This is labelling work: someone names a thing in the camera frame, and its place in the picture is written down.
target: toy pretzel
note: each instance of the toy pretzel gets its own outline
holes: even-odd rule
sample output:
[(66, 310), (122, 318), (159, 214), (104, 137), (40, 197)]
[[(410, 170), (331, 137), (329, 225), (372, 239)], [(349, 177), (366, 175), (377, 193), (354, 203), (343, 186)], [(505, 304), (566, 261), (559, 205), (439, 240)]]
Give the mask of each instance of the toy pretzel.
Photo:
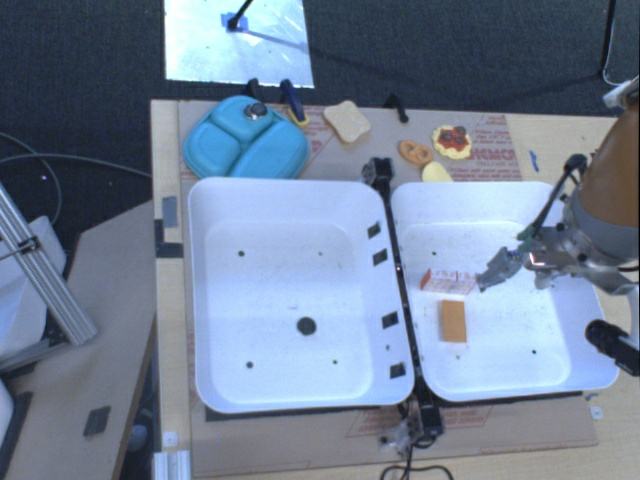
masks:
[(403, 140), (398, 144), (398, 151), (402, 158), (415, 165), (427, 165), (433, 160), (433, 151), (431, 149), (412, 140)]

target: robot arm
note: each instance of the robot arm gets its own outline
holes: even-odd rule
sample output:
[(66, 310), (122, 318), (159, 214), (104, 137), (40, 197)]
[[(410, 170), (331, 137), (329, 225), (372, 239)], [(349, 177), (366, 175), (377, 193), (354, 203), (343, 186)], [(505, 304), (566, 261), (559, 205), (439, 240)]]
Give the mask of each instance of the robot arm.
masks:
[[(599, 351), (614, 357), (618, 366), (640, 375), (638, 349), (638, 285), (621, 274), (622, 267), (638, 260), (638, 79), (605, 96), (625, 108), (587, 168), (587, 159), (573, 155), (538, 217), (518, 235), (516, 250), (500, 249), (477, 276), (480, 291), (506, 281), (521, 267), (536, 273), (543, 289), (555, 277), (570, 274), (588, 279), (606, 293), (627, 295), (632, 331), (603, 321), (592, 322), (587, 339)], [(565, 182), (580, 174), (566, 198), (563, 218), (553, 227), (543, 226), (551, 204)]]

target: orange block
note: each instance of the orange block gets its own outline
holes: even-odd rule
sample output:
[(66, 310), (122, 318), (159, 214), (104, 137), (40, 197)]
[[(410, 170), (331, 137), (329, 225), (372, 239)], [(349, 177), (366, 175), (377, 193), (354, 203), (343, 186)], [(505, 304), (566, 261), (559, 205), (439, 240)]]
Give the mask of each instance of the orange block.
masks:
[(445, 341), (454, 343), (467, 341), (464, 302), (460, 300), (442, 301), (442, 334)]

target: black rod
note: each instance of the black rod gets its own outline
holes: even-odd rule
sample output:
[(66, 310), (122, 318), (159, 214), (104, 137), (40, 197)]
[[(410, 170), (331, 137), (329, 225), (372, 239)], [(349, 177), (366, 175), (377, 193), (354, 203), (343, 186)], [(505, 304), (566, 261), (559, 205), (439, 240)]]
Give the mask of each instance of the black rod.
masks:
[(242, 4), (242, 7), (240, 7), (240, 10), (236, 13), (236, 15), (227, 22), (227, 28), (229, 30), (231, 31), (237, 30), (238, 22), (240, 21), (240, 18), (242, 18), (242, 15), (249, 8), (249, 6), (251, 5), (251, 2), (253, 1), (254, 0), (246, 0), (245, 3)]
[(604, 44), (602, 45), (602, 58), (600, 60), (600, 75), (604, 75), (609, 60), (609, 50), (611, 49), (611, 35), (613, 31), (613, 19), (616, 13), (616, 1), (609, 0), (609, 10), (607, 11), (607, 26), (604, 31)]

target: black dot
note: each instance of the black dot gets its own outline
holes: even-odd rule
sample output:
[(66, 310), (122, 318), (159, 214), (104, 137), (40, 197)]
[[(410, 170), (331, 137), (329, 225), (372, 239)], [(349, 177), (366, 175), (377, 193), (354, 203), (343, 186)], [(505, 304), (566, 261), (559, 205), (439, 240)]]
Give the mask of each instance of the black dot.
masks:
[(309, 336), (316, 332), (316, 322), (313, 318), (309, 318), (308, 316), (302, 317), (298, 320), (298, 330), (304, 334), (305, 336)]

